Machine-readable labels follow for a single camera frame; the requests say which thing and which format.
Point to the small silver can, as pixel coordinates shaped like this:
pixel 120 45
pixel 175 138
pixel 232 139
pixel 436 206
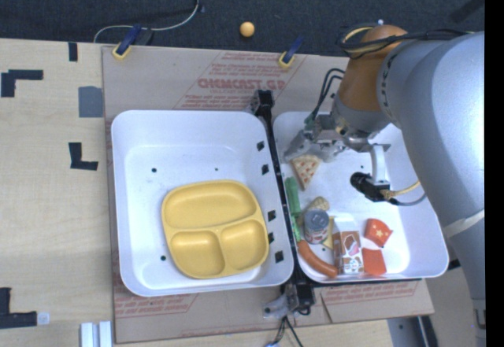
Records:
pixel 316 225

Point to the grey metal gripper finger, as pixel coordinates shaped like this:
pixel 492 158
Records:
pixel 298 144
pixel 328 153

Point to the brown cardboard board red print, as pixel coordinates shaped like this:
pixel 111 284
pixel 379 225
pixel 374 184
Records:
pixel 177 78

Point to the orange toy sausage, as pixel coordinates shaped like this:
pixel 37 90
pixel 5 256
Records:
pixel 315 259

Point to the orange block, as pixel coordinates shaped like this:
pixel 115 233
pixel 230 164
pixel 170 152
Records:
pixel 373 261

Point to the yellow toy wedge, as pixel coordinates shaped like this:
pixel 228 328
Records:
pixel 330 237

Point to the white plastic tray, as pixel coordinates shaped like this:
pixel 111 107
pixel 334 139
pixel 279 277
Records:
pixel 189 141
pixel 409 227

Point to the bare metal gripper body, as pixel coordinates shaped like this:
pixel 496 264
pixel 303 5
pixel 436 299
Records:
pixel 330 132

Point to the yellow divided plate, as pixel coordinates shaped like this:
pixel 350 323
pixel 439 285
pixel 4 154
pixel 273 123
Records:
pixel 212 227

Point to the green toy vegetable stick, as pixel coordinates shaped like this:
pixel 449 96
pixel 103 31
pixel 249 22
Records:
pixel 293 196

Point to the red packet with yellow stars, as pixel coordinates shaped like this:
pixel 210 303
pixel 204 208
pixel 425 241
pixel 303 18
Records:
pixel 377 232

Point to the orange ball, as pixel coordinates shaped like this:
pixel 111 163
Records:
pixel 247 29

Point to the brown and white carton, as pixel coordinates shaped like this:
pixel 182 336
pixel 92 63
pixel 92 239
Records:
pixel 348 253

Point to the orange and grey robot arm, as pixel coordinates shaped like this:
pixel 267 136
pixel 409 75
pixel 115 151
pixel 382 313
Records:
pixel 437 109

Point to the black cylinder on white bracket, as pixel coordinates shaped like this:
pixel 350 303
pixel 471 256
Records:
pixel 366 185

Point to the toy pizza slice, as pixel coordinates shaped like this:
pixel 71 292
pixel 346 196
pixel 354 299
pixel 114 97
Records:
pixel 305 170

